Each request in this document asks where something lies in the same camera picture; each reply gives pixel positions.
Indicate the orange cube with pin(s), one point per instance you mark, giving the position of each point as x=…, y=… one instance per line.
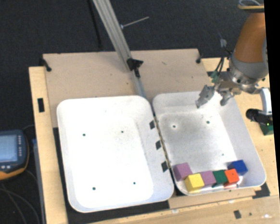
x=232, y=175

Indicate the pale wood board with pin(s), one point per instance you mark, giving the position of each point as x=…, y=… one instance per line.
x=91, y=74

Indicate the green cube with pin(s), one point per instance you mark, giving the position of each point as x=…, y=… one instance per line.
x=220, y=176

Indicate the thin black and white rod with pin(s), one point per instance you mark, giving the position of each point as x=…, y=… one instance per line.
x=164, y=151

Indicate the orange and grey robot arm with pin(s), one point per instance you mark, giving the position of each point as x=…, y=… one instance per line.
x=250, y=42

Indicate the blue cube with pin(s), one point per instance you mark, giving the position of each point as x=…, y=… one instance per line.
x=238, y=166

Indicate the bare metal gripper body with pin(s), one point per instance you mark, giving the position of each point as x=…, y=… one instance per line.
x=227, y=85

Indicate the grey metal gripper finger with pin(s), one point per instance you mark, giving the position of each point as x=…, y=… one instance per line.
x=205, y=95
x=226, y=98

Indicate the yellow cube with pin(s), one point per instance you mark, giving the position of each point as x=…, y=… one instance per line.
x=193, y=182

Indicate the white plastic tray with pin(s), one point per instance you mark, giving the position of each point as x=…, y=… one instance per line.
x=109, y=155
x=200, y=143

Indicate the black cylinder on white bracket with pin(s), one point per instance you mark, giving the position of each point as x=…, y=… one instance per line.
x=256, y=115

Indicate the purple cube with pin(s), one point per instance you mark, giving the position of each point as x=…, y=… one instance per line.
x=182, y=170
x=208, y=177

